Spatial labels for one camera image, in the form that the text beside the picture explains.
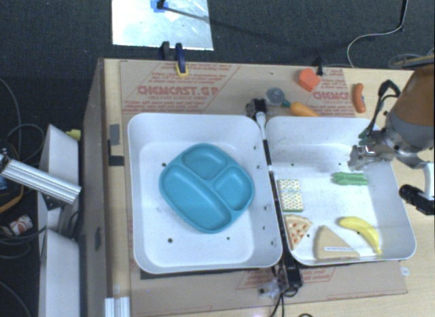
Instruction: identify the orange sausage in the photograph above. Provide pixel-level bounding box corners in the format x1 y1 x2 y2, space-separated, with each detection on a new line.
351 82 368 114

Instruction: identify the white plastic tray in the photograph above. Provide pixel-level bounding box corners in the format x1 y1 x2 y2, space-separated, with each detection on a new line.
127 112 284 275
264 115 417 267

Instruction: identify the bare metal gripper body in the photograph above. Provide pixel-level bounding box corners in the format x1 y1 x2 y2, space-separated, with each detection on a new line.
362 130 428 170

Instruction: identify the brown cardboard board red print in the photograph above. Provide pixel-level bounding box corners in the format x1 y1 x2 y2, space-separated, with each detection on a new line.
118 59 408 302

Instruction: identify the orange carrot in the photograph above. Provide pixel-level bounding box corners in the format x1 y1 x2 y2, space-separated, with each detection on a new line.
281 100 321 118

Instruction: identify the orange cube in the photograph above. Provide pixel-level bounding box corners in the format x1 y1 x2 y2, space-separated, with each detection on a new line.
298 67 321 93

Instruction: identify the pizza slice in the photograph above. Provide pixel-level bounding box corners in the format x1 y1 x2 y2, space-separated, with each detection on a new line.
283 214 313 252

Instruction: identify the orange and white can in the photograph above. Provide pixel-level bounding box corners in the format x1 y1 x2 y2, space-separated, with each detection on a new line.
9 214 34 237

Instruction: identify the green asparagus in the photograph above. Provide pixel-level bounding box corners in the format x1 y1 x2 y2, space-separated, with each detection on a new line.
330 171 369 187

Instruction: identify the yellow patterned packet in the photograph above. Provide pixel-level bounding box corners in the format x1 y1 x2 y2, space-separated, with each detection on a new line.
276 178 305 213

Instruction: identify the black cylinder on white bracket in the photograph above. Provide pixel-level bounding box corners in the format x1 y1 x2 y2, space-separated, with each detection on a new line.
398 162 435 216

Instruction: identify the beige bread slice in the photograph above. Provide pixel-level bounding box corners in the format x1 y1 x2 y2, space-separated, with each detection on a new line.
313 224 361 262

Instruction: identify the yellow banana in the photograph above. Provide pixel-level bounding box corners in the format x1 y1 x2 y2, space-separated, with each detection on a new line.
337 216 383 256

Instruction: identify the small grey can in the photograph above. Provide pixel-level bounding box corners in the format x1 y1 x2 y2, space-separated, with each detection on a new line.
265 86 287 116

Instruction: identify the thin black and white rod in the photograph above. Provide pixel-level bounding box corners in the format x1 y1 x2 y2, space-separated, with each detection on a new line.
256 111 297 276

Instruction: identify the blue divided plate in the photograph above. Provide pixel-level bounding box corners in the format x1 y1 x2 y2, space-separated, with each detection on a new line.
158 142 256 235

